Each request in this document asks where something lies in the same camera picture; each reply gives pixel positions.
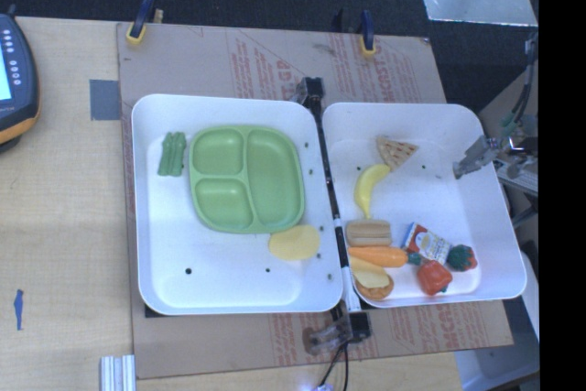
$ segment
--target orange carrot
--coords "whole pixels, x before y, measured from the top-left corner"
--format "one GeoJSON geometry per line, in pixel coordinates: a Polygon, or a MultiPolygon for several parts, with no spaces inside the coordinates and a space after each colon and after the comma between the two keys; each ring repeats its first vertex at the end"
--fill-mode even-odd
{"type": "Polygon", "coordinates": [[[407,252],[394,246],[349,246],[348,254],[380,267],[401,267],[407,263],[407,252]]]}

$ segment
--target yellow potato slice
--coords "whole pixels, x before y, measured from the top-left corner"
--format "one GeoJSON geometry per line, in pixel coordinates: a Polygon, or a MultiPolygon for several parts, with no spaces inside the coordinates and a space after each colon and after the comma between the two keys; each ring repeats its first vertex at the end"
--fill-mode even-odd
{"type": "Polygon", "coordinates": [[[311,225],[296,225],[276,232],[268,239],[268,250],[285,261],[309,259],[320,249],[320,234],[311,225]]]}
{"type": "Polygon", "coordinates": [[[382,267],[352,255],[348,257],[354,277],[366,288],[386,287],[389,284],[388,275],[382,267]]]}

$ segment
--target red tomato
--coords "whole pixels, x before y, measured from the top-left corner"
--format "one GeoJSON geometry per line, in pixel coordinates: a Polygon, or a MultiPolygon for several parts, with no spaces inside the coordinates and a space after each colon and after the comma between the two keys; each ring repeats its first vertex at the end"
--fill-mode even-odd
{"type": "Polygon", "coordinates": [[[419,268],[418,280],[421,288],[428,295],[445,291],[453,280],[451,272],[438,261],[429,261],[419,268]]]}

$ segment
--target white tray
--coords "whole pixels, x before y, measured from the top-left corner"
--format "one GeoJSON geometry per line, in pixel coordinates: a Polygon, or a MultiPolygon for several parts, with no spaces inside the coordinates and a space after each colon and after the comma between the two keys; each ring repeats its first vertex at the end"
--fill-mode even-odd
{"type": "Polygon", "coordinates": [[[145,303],[165,315],[315,312],[334,307],[342,273],[320,142],[311,113],[297,103],[152,94],[132,112],[138,286],[145,303]],[[197,216],[185,165],[180,177],[157,174],[167,132],[188,141],[215,125],[264,125],[295,144],[303,173],[300,224],[320,229],[319,255],[283,261],[269,234],[215,232],[197,216]]]}
{"type": "Polygon", "coordinates": [[[418,286],[416,267],[387,269],[395,280],[391,295],[364,299],[378,308],[509,299],[523,292],[526,271],[493,165],[455,179],[452,164],[483,128],[457,104],[335,103],[323,115],[333,186],[342,225],[364,215],[353,200],[360,171],[382,163],[375,139],[386,135],[419,150],[374,187],[371,212],[391,224],[393,245],[403,244],[417,222],[452,244],[472,247],[478,266],[453,273],[446,293],[433,297],[418,286]]]}

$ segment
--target green bowl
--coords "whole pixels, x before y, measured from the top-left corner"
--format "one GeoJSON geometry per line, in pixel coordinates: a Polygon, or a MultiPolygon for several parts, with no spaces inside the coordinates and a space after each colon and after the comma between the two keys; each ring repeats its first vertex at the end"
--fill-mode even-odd
{"type": "Polygon", "coordinates": [[[282,132],[226,125],[199,132],[190,144],[195,210],[210,228],[274,233],[296,225],[305,210],[295,145],[282,132]]]}

